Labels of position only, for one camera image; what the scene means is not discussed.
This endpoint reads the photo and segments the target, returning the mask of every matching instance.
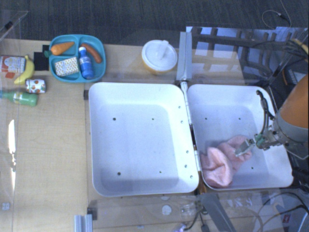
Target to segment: power outlet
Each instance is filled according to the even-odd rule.
[[[10,209],[10,203],[2,203],[2,211],[8,211]]]

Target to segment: yellow toy banana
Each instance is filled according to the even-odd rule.
[[[26,59],[26,67],[25,71],[15,79],[14,83],[16,85],[25,84],[26,79],[29,79],[34,74],[34,63],[29,59],[28,56],[25,56]]]

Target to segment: pink towel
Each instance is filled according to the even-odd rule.
[[[201,154],[202,172],[208,185],[215,188],[225,188],[232,183],[233,175],[242,163],[252,156],[251,151],[240,157],[236,157],[234,154],[245,140],[245,136],[236,136],[219,144],[217,148],[208,147],[207,155]]]

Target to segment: sausage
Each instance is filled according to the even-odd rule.
[[[93,56],[96,63],[100,64],[102,62],[102,58],[101,58],[100,54],[92,46],[90,46],[86,43],[82,43],[81,46],[86,48],[87,52],[90,53],[91,56]]]

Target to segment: blue divided plate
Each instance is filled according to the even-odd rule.
[[[49,50],[55,44],[59,44],[63,42],[70,42],[70,41],[75,42],[75,44],[71,48],[69,48],[67,51],[65,51],[63,54],[59,56],[55,56],[55,55],[49,56],[49,66],[50,66],[50,71],[53,74],[53,76],[62,82],[69,82],[69,83],[91,83],[91,82],[96,82],[99,79],[101,79],[102,76],[105,74],[105,70],[106,70],[106,57],[105,57],[105,51],[104,51],[102,42],[98,38],[94,36],[90,36],[90,35],[83,35],[83,34],[60,35],[60,36],[55,37],[51,41],[49,45]],[[81,71],[71,74],[71,75],[67,75],[67,76],[57,76],[56,71],[55,71],[55,63],[68,59],[68,58],[73,58],[73,57],[77,57],[77,59],[79,59],[78,48],[80,47],[82,43],[86,43],[92,46],[100,54],[102,58],[102,62],[98,64],[95,62],[91,54],[87,54],[87,56],[89,56],[91,59],[92,68],[93,68],[94,75],[95,75],[94,78],[89,79],[89,80],[83,78]]]

